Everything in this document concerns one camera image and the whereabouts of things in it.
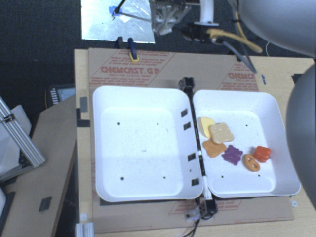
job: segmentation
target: wooden table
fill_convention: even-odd
[[[294,87],[291,75],[303,73],[313,64],[312,59],[252,57],[258,71],[256,81],[259,91],[273,95],[279,105],[283,120],[290,93]],[[76,104],[80,107],[80,98],[89,97],[88,50],[75,51],[76,71]],[[81,119],[90,119],[89,108],[81,114]],[[90,128],[78,128],[78,170],[79,170],[79,213],[81,223],[93,221],[91,192],[91,150]],[[297,202],[293,208],[294,220],[267,223],[251,223],[237,225],[221,225],[198,227],[195,236],[213,237],[312,237],[316,235],[316,212],[304,189],[293,196]],[[96,234],[96,237],[176,237],[188,229],[163,229],[149,231],[133,231],[121,233]]]

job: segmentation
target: empty white tray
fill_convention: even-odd
[[[266,93],[200,90],[197,118],[225,122],[234,141],[271,159],[250,172],[202,147],[207,185],[221,198],[292,195],[300,190],[276,100]],[[103,86],[93,93],[96,189],[110,202],[191,199],[203,190],[190,102],[177,89]],[[206,140],[200,133],[201,143]]]

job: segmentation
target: yellow cheese toy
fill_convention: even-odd
[[[198,118],[198,124],[199,124],[199,127],[200,127],[200,131],[201,133],[206,137],[206,138],[211,138],[211,134],[209,132],[209,127],[211,125],[215,125],[215,122],[214,120],[212,120],[211,118],[209,117],[200,117]]]

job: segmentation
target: toy donut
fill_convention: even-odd
[[[260,170],[260,165],[255,161],[255,157],[251,154],[246,154],[243,157],[243,162],[247,169],[253,172],[257,172]]]

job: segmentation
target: yellow cable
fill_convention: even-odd
[[[253,50],[256,53],[262,53],[262,48],[256,45],[255,43],[252,43],[251,41],[244,39],[243,37],[240,37],[236,34],[232,34],[229,32],[225,32],[224,30],[221,29],[208,29],[206,31],[210,35],[210,39],[217,38],[217,37],[228,37],[234,40],[237,40],[241,43],[244,43],[247,45],[251,50]]]
[[[238,32],[240,34],[240,36],[242,36],[245,40],[248,40],[245,33],[243,32],[242,28],[241,28],[241,24],[239,22],[239,15],[238,13],[235,11],[235,18],[236,18],[236,25],[237,25],[237,29],[238,29]]]

